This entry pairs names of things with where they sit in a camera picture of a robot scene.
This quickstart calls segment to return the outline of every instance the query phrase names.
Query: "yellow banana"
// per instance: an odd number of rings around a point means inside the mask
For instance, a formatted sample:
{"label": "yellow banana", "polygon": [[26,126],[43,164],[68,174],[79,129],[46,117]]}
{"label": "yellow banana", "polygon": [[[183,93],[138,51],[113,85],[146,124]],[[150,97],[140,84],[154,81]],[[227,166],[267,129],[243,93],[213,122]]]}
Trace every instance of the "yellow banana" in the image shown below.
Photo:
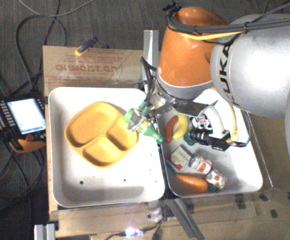
{"label": "yellow banana", "polygon": [[188,119],[184,114],[178,114],[178,126],[176,130],[173,132],[173,139],[179,139],[183,137],[188,128]]}

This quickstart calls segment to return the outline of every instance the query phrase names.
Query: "white tray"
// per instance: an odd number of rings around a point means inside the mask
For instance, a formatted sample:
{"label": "white tray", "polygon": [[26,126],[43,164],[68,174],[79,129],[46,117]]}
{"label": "white tray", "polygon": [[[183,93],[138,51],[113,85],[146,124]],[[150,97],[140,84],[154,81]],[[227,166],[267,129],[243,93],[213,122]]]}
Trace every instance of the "white tray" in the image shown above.
{"label": "white tray", "polygon": [[[232,130],[233,119],[228,103],[212,89],[207,89],[200,95],[195,102],[202,104],[211,104],[218,101],[215,105],[225,130]],[[248,132],[239,109],[234,108],[237,120],[238,135],[240,142],[245,142],[248,137]],[[157,119],[158,127],[161,133],[164,132],[167,122],[176,115],[177,112],[173,109],[168,113],[164,113],[162,117]],[[170,189],[175,195],[181,198],[195,198],[213,195],[228,195],[239,193],[250,193],[258,191],[262,187],[262,175],[255,157],[251,143],[246,147],[229,147],[226,151],[212,149],[211,146],[195,144],[189,146],[182,138],[173,140],[171,143],[164,142],[162,144],[162,152],[164,159],[180,145],[184,145],[186,150],[192,154],[199,154],[206,159],[211,160],[212,166],[216,168],[222,175],[228,178],[226,187],[216,193],[206,192],[196,194],[193,189],[180,183],[173,175],[172,170],[167,168],[167,179]],[[194,169],[189,169],[191,173],[197,173]]]}
{"label": "white tray", "polygon": [[60,87],[49,95],[52,185],[65,208],[158,200],[165,191],[156,140],[138,134],[136,145],[110,168],[96,168],[66,142],[64,129],[80,110],[97,101],[127,111],[145,98],[138,89]]}

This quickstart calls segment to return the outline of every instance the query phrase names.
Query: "white cable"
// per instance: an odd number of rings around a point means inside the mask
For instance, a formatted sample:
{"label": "white cable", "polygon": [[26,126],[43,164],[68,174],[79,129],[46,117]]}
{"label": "white cable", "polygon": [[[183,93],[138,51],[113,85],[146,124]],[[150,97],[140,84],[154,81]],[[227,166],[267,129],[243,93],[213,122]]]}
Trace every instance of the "white cable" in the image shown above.
{"label": "white cable", "polygon": [[[42,15],[41,13],[39,13],[39,12],[33,10],[32,8],[30,8],[30,7],[29,7],[28,5],[26,5],[22,0],[18,0],[18,1],[19,1],[19,2],[24,6],[24,7],[26,7],[28,10],[32,11],[33,13],[38,14],[38,15]],[[77,8],[75,8],[75,9],[73,9],[73,10],[67,12],[67,13],[56,14],[56,15],[46,15],[46,16],[48,16],[48,17],[60,17],[60,16],[66,16],[66,15],[71,14],[71,13],[75,12],[76,10],[78,10],[78,9],[80,9],[80,8],[82,8],[82,7],[84,7],[84,6],[86,6],[87,4],[90,4],[90,3],[93,2],[93,1],[94,1],[94,0],[89,0],[88,2],[82,4],[81,6],[78,6]]]}

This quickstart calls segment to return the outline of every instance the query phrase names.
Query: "controller screen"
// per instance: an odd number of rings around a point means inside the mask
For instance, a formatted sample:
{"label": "controller screen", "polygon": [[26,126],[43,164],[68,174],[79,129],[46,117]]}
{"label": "controller screen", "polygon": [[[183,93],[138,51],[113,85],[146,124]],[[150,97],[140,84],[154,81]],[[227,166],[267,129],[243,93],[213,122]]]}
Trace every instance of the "controller screen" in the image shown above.
{"label": "controller screen", "polygon": [[34,98],[7,103],[20,132],[25,135],[46,129],[46,121]]}

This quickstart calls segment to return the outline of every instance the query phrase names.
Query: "toy food can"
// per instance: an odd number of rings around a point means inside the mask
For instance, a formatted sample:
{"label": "toy food can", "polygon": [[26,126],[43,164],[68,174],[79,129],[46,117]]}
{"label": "toy food can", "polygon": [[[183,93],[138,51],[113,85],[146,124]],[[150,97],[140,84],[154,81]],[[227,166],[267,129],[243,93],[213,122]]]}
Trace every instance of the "toy food can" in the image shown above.
{"label": "toy food can", "polygon": [[189,160],[188,166],[197,170],[200,174],[206,175],[211,170],[211,161],[200,155],[196,155]]}
{"label": "toy food can", "polygon": [[228,179],[219,173],[215,168],[212,168],[209,174],[207,174],[205,180],[217,187],[219,190],[223,189],[228,182]]}
{"label": "toy food can", "polygon": [[188,161],[190,160],[190,154],[182,147],[179,146],[175,151],[167,158],[166,165],[174,172],[178,173],[183,167],[188,167]]}

